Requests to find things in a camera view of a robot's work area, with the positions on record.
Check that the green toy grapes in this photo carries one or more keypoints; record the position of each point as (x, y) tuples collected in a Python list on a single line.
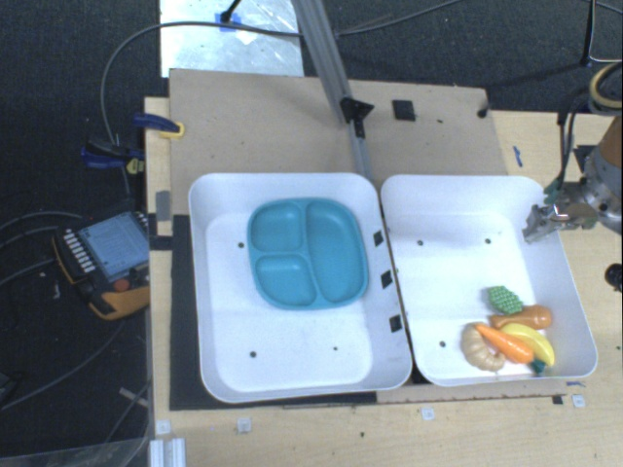
[(503, 299)]

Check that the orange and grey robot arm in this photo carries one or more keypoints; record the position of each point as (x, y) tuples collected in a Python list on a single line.
[(613, 149)]

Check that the yellow banana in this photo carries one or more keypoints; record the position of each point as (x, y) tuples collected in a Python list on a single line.
[(538, 341)]

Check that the white plastic tray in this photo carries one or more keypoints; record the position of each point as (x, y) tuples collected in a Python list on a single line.
[(292, 348), (452, 280)]

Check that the orange carrot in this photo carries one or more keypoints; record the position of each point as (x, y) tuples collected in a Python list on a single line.
[(506, 346)]

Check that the orange-brown toy drumstick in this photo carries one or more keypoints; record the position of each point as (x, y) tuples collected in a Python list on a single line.
[(533, 316)]

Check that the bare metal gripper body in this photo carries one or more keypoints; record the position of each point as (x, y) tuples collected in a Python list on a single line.
[(596, 207)]

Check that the blue divided plate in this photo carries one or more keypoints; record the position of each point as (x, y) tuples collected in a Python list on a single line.
[(326, 251)]

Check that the black block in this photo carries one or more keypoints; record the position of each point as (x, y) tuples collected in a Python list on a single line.
[(404, 110)]

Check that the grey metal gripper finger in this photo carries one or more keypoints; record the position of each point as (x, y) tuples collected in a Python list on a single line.
[(540, 211), (535, 229)]

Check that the brown cardboard board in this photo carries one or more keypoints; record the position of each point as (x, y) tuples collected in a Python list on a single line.
[(272, 124)]

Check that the beige toy croissant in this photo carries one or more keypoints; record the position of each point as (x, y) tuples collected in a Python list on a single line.
[(474, 350)]

